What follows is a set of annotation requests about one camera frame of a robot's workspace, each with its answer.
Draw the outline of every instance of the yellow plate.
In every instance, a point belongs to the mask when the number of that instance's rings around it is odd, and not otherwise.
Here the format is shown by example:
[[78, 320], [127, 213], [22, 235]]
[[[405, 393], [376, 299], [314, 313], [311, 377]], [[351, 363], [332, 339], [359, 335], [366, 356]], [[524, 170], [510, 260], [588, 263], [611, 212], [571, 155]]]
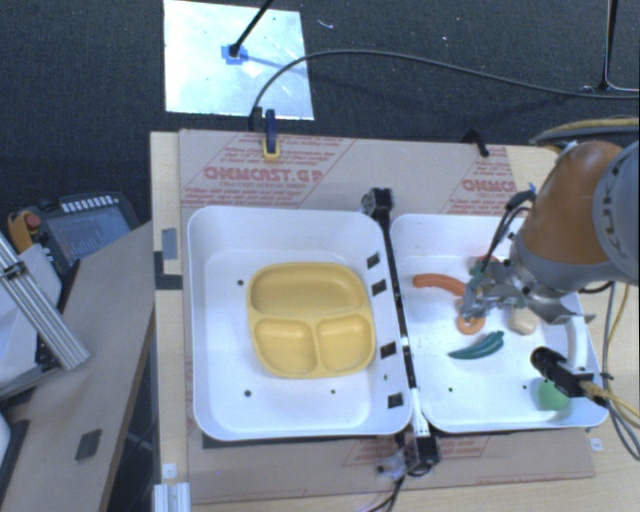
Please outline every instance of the yellow plate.
[[335, 263], [284, 263], [258, 271], [247, 291], [258, 358], [288, 378], [348, 375], [375, 352], [375, 329], [364, 284]]

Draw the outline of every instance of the white tray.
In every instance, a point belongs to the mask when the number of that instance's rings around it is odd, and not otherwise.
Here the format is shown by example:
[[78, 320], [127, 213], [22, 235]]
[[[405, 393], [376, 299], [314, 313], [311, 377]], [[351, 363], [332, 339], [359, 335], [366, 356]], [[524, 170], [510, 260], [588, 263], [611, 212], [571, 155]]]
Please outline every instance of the white tray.
[[[540, 322], [529, 336], [507, 327], [506, 311], [492, 310], [476, 337], [455, 327], [455, 297], [436, 288], [415, 288], [415, 274], [436, 272], [469, 279], [473, 256], [486, 253], [498, 219], [445, 215], [404, 215], [392, 225], [392, 243], [402, 290], [411, 353], [420, 390], [422, 412], [446, 432], [487, 432], [561, 427], [588, 427], [607, 415], [586, 398], [572, 399], [561, 411], [543, 410], [537, 399], [540, 373], [531, 365], [531, 352], [546, 346], [568, 356], [572, 367], [584, 366], [598, 375], [598, 362], [582, 317], [564, 326]], [[516, 230], [521, 221], [513, 224]], [[494, 253], [508, 255], [510, 242]], [[581, 312], [575, 294], [564, 305]], [[502, 349], [477, 360], [458, 360], [448, 352], [464, 348], [496, 330], [505, 333]]]
[[[402, 430], [411, 405], [382, 232], [361, 213], [212, 206], [187, 228], [194, 361], [194, 413], [221, 440], [382, 435]], [[368, 268], [378, 254], [380, 263]], [[289, 379], [267, 371], [249, 331], [246, 289], [261, 268], [286, 262], [334, 262], [365, 284], [376, 355], [343, 377]], [[376, 294], [371, 285], [386, 280]], [[380, 347], [395, 342], [394, 355]], [[402, 404], [389, 407], [389, 397]]]

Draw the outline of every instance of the black fabric backdrop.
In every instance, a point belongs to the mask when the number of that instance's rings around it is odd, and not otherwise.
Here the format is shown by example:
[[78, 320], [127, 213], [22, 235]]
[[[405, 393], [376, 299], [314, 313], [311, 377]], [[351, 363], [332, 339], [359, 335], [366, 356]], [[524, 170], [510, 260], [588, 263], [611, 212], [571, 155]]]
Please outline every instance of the black fabric backdrop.
[[[307, 53], [398, 51], [575, 92], [600, 81], [605, 0], [273, 7], [300, 12]], [[620, 2], [611, 79], [621, 86], [638, 86], [639, 12]], [[163, 52], [161, 0], [1, 0], [0, 215], [42, 196], [120, 190], [148, 220], [151, 131], [246, 128], [167, 113]], [[282, 132], [458, 141], [473, 127], [488, 143], [525, 144], [569, 121], [638, 115], [637, 100], [567, 98], [378, 57], [315, 60], [309, 73], [316, 119], [281, 122]]]

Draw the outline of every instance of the wooden surface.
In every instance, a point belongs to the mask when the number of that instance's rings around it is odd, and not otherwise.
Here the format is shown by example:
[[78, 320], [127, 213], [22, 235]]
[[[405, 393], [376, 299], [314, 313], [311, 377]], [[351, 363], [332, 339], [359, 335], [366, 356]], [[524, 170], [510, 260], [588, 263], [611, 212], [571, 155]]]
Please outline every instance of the wooden surface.
[[[8, 411], [30, 423], [2, 512], [107, 509], [151, 340], [151, 234], [146, 224], [82, 261], [64, 318], [91, 357]], [[97, 429], [96, 454], [75, 460]]]
[[[179, 228], [180, 211], [178, 139], [176, 134], [156, 133], [151, 139], [152, 187], [154, 219], [162, 218], [154, 233], [154, 248], [160, 250], [160, 225]], [[544, 149], [508, 147], [510, 163], [519, 189], [529, 183], [539, 187], [553, 167], [555, 154]], [[179, 260], [165, 262], [166, 273], [179, 273]], [[616, 303], [622, 296], [622, 287]], [[587, 312], [598, 316], [590, 325], [590, 332], [601, 353], [604, 312], [607, 296], [583, 296]], [[158, 365], [161, 462], [175, 463], [178, 476], [165, 479], [165, 483], [186, 481], [187, 460], [184, 421], [184, 356], [182, 342], [182, 301], [179, 291], [161, 291], [157, 294], [158, 311]], [[635, 406], [640, 401], [638, 387], [638, 289], [632, 288], [626, 313], [616, 335], [610, 354], [610, 371], [616, 377], [616, 392]], [[552, 482], [480, 486], [454, 489], [432, 489], [401, 492], [394, 511], [562, 511], [567, 510], [631, 510], [640, 500], [640, 464], [624, 450], [616, 437], [611, 421], [589, 434], [598, 438], [603, 451], [594, 452], [595, 478]], [[314, 461], [309, 461], [310, 474]], [[350, 494], [303, 499], [269, 500], [260, 502], [225, 503], [194, 506], [195, 512], [270, 512], [270, 511], [366, 511], [386, 497], [385, 494]]]

